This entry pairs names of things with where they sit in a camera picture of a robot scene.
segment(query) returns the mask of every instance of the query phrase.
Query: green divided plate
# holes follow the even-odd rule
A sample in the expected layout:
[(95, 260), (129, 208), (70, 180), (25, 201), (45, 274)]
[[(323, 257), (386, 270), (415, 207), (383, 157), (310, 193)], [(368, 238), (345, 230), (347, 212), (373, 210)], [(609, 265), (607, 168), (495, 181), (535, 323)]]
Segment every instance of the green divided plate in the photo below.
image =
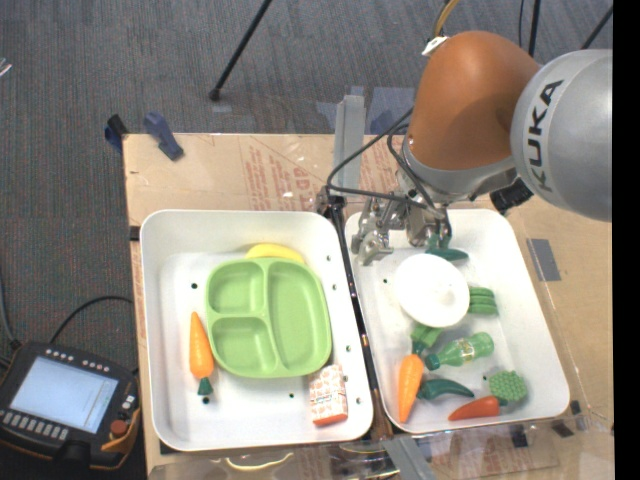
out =
[(242, 377), (307, 375), (331, 354), (322, 284), (284, 258), (230, 260), (209, 275), (207, 332), (218, 364)]

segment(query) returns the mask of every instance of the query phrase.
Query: button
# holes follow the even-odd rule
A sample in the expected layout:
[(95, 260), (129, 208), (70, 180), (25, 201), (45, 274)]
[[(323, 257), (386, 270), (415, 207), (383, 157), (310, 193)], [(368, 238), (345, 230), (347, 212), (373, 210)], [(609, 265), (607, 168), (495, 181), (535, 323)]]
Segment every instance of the button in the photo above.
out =
[(113, 438), (118, 439), (119, 437), (122, 437), (127, 433), (127, 430), (129, 430), (129, 425), (127, 425), (127, 423), (122, 420), (113, 420), (111, 422), (109, 430), (111, 430), (111, 435), (113, 436)]

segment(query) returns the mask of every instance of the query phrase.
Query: toy carrot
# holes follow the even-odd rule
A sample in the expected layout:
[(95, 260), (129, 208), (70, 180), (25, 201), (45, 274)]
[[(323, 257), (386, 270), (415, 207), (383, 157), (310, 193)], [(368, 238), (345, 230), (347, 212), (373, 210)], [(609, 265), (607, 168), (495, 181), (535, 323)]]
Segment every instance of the toy carrot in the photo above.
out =
[(499, 414), (500, 401), (497, 397), (489, 395), (458, 407), (449, 414), (449, 421), (481, 418), (483, 416), (498, 416)]
[(401, 422), (407, 421), (409, 417), (420, 389), (423, 370), (424, 363), (418, 354), (411, 353), (402, 358), (398, 375), (398, 409)]
[(213, 388), (207, 377), (213, 373), (213, 353), (207, 333), (196, 311), (191, 313), (189, 338), (189, 368), (191, 373), (200, 379), (198, 394), (210, 395), (213, 393)]

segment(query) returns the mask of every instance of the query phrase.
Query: plastic tray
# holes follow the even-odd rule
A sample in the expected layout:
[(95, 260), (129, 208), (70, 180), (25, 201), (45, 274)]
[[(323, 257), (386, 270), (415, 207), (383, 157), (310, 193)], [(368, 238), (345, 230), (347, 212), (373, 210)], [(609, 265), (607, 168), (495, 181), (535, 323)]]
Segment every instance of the plastic tray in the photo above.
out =
[(231, 373), (295, 377), (329, 359), (331, 323), (322, 283), (299, 261), (227, 261), (209, 276), (205, 298), (213, 355)]
[[(359, 218), (357, 213), (347, 221), (348, 243), (358, 231)], [(360, 265), (354, 256), (351, 261), (387, 415), (396, 426), (414, 434), (558, 416), (569, 404), (569, 386), (511, 225), (497, 212), (485, 209), (451, 209), (449, 219), (453, 230), (450, 247), (469, 255), (453, 264), (470, 286), (493, 290), (499, 313), (468, 313), (443, 330), (433, 351), (452, 339), (479, 331), (491, 335), (495, 349), (489, 357), (461, 367), (444, 365), (433, 372), (425, 369), (426, 378), (452, 379), (479, 398), (491, 394), (486, 380), (490, 375), (516, 371), (524, 378), (528, 395), (518, 404), (503, 407), (499, 416), (459, 421), (449, 421), (448, 416), (469, 398), (446, 395), (430, 401), (416, 400), (409, 419), (399, 421), (398, 367), (411, 351), (409, 336), (414, 321), (395, 297), (394, 275), (405, 258), (424, 254), (424, 249), (412, 247), (405, 231), (391, 231), (392, 254), (368, 266)]]
[[(240, 377), (222, 367), (211, 376), (204, 404), (189, 371), (190, 314), (206, 321), (207, 279), (218, 265), (243, 259), (255, 244), (279, 243), (299, 251), (318, 276), (331, 323), (327, 364), (340, 364), (349, 415), (313, 424), (309, 377)], [(140, 231), (150, 408), (158, 437), (179, 451), (244, 450), (350, 441), (370, 427), (373, 407), (360, 334), (338, 235), (311, 212), (162, 210)]]

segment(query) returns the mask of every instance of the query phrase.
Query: display screen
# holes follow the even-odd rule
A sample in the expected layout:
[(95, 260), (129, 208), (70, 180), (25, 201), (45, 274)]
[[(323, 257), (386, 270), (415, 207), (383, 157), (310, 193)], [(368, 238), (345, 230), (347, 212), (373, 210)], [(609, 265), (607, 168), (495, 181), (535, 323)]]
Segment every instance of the display screen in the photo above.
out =
[(37, 357), (10, 407), (95, 434), (117, 385), (105, 375)]

